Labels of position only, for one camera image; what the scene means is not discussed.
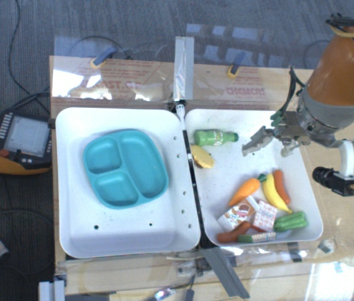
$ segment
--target gray carpet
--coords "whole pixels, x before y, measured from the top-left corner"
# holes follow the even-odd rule
[[[354,0],[0,0],[0,113],[47,91],[49,55],[97,55],[110,40],[122,47],[115,58],[173,61],[175,37],[194,36],[196,63],[243,51],[247,66],[314,68],[335,13],[354,19]],[[48,115],[49,98],[38,101],[21,110]],[[53,279],[52,180],[0,175],[0,240],[10,251],[0,300],[37,300],[38,282]]]

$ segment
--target carrot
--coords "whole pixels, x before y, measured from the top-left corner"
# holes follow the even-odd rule
[[[234,206],[235,204],[241,202],[244,198],[248,197],[255,193],[259,187],[260,182],[263,182],[266,179],[264,174],[260,174],[258,178],[250,178],[241,187],[236,191],[230,202],[229,206]]]
[[[276,190],[279,197],[281,197],[281,199],[284,201],[285,204],[289,204],[291,202],[291,198],[285,190],[283,171],[277,169],[273,172],[273,176],[274,176],[274,185],[276,186]]]
[[[243,221],[240,225],[238,225],[232,231],[217,234],[217,240],[220,243],[237,242],[238,235],[245,234],[250,227],[251,227],[250,222]]]

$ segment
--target device screen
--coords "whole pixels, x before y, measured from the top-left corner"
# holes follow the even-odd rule
[[[14,116],[4,148],[43,157],[49,133],[46,122]]]

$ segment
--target table surface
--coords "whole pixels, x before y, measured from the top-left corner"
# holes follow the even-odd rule
[[[51,59],[51,73],[56,69],[56,59]],[[164,76],[172,75],[172,66],[167,63],[153,64],[162,74],[150,81],[159,90],[164,86]],[[225,66],[194,65],[195,99],[187,102],[187,110],[192,108],[233,108],[276,110],[285,101],[289,86],[288,69],[242,68],[236,82],[225,77]],[[310,77],[311,70],[297,70],[302,82]],[[52,75],[52,116],[67,107],[126,107],[136,108],[133,102],[119,103],[105,99],[87,99],[80,95],[58,95],[53,92],[56,80]],[[239,94],[238,89],[247,91]],[[164,108],[167,97],[145,102],[145,106]],[[194,300],[225,300],[229,298],[217,275],[212,270],[197,273],[195,263],[200,260],[195,251],[170,253],[169,255],[123,255],[105,258],[69,260],[60,245],[58,170],[56,160],[56,134],[53,129],[53,189],[55,211],[55,257],[56,275],[66,276],[66,294],[108,293],[111,300],[147,300],[154,293],[167,287],[175,288],[168,300],[185,300],[190,279],[195,275],[192,286]],[[337,139],[354,139],[354,123],[336,133]],[[340,168],[338,149],[327,149],[318,144],[300,147],[306,171],[311,178],[317,166]],[[295,246],[300,261],[292,258],[284,245],[266,245],[244,249],[235,258],[235,272],[253,300],[354,300],[354,197],[343,198],[331,190],[311,181],[313,192],[323,219],[324,230],[321,238],[314,242],[298,242]]]

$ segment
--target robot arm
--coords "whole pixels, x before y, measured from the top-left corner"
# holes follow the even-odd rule
[[[287,156],[300,145],[316,142],[327,148],[339,148],[341,171],[317,167],[313,179],[342,196],[354,195],[353,148],[354,140],[336,140],[335,133],[354,123],[354,20],[332,15],[326,23],[335,32],[318,66],[306,84],[290,68],[291,83],[287,101],[271,116],[272,129],[265,126],[242,146],[242,154],[259,150],[273,138],[282,142],[282,156]],[[296,111],[287,111],[301,86]]]

